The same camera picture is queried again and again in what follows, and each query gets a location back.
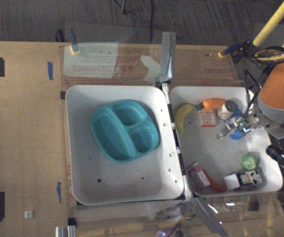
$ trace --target metal bracket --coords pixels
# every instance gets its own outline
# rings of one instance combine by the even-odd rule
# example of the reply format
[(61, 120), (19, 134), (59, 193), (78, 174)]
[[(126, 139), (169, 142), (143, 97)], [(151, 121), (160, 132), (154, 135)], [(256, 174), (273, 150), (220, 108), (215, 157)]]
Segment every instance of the metal bracket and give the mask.
[(185, 188), (184, 188), (183, 195), (184, 195), (185, 200), (190, 200), (190, 199), (193, 198), (193, 194), (192, 194), (192, 191), (189, 188), (186, 168), (185, 168), (183, 158), (182, 158), (182, 154), (181, 154), (181, 148), (180, 148), (178, 133), (177, 133), (176, 124), (175, 124), (173, 112), (172, 112), (172, 106), (171, 106), (170, 98), (169, 98), (169, 85), (168, 85), (168, 83), (162, 84), (162, 91), (165, 94), (165, 98), (166, 98), (166, 102), (167, 102), (167, 106), (168, 106), (168, 111), (169, 111), (169, 116), (170, 116), (170, 121), (171, 121), (171, 128), (172, 128), (172, 132), (173, 132), (174, 139), (175, 139), (179, 164), (180, 164), (181, 173), (182, 173), (182, 179), (183, 179), (183, 182), (184, 182)]
[(162, 33), (161, 70), (156, 82), (164, 83), (174, 78), (176, 58), (176, 33)]
[(204, 198), (196, 197), (194, 201), (196, 202), (194, 212), (201, 219), (201, 221), (204, 222), (204, 224), (209, 228), (211, 233), (218, 233), (222, 237), (228, 237), (228, 234), (226, 233), (218, 219), (215, 217), (211, 209), (208, 207)]
[(56, 237), (76, 237), (76, 226), (56, 227), (55, 230)]

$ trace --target blue tape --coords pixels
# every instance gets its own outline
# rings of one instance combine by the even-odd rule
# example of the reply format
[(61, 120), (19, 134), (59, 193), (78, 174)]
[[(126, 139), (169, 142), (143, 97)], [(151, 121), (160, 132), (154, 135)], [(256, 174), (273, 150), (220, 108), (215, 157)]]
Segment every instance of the blue tape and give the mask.
[(50, 80), (53, 80), (53, 63), (47, 62), (47, 72), (48, 72), (48, 77)]

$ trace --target yellow handle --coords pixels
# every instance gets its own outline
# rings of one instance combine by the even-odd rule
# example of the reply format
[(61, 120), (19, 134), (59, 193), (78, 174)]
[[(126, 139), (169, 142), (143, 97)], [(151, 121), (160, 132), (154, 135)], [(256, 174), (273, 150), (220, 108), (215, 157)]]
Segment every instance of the yellow handle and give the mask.
[(260, 47), (261, 44), (267, 39), (269, 34), (274, 30), (274, 28), (279, 24), (279, 22), (284, 18), (284, 1), (277, 9), (275, 14), (269, 19), (264, 28), (260, 31), (257, 37), (254, 39), (254, 46)]

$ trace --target black cable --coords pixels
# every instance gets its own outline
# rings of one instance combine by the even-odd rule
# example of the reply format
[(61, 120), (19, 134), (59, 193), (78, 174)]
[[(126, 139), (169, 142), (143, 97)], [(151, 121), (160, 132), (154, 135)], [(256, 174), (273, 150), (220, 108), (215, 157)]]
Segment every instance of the black cable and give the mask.
[[(244, 70), (244, 75), (245, 75), (245, 78), (244, 78), (245, 90), (246, 90), (246, 94), (247, 94), (247, 108), (246, 108), (246, 111), (245, 111), (245, 113), (243, 115), (243, 121), (246, 121), (247, 118), (248, 118), (249, 109), (250, 109), (252, 103), (255, 101), (256, 97), (258, 96), (258, 94), (259, 94), (259, 92), (261, 90), (261, 86), (259, 85), (259, 83), (256, 81), (256, 79), (252, 76), (252, 74), (247, 69)], [(248, 91), (248, 87), (247, 87), (247, 81), (246, 81), (247, 80), (247, 75), (249, 75), (252, 78), (252, 80), (256, 83), (256, 85), (259, 88), (259, 91), (254, 94), (252, 99), (250, 99), (249, 91)]]
[(175, 225), (175, 227), (171, 230), (171, 232), (166, 237), (171, 236), (173, 234), (173, 232), (176, 231), (177, 227), (179, 227), (179, 229), (180, 229), (180, 225), (179, 224)]
[[(153, 5), (152, 5), (152, 0), (149, 0), (150, 1), (150, 13), (149, 13), (149, 18), (148, 20), (147, 19), (144, 19), (142, 17), (139, 17), (133, 13), (131, 13), (130, 11), (128, 10), (125, 10), (125, 14), (129, 15), (129, 16), (132, 16), (134, 18), (137, 18), (139, 19), (140, 21), (144, 22), (144, 23), (147, 23), (148, 26), (149, 26), (149, 43), (151, 43), (151, 40), (152, 40), (152, 27), (154, 27), (154, 24), (153, 24)], [(121, 11), (123, 11), (123, 6), (121, 6), (120, 4), (117, 3), (116, 0), (112, 0), (112, 2), (119, 8), (121, 9)]]
[(270, 46), (270, 47), (258, 50), (253, 55), (249, 56), (248, 58), (251, 61), (256, 61), (257, 63), (260, 63), (260, 64), (266, 64), (266, 65), (269, 65), (269, 66), (274, 66), (274, 65), (277, 65), (277, 64), (284, 62), (283, 56), (281, 56), (281, 59), (274, 58), (277, 55), (277, 52), (280, 53), (281, 55), (284, 55), (284, 47), (282, 47), (282, 46)]

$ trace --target green ball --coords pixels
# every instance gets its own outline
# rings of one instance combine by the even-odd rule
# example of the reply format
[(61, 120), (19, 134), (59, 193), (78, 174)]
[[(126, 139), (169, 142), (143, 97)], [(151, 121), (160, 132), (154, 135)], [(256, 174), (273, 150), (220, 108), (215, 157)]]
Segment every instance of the green ball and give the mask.
[(254, 170), (256, 168), (257, 156), (248, 154), (242, 157), (242, 167), (247, 170)]

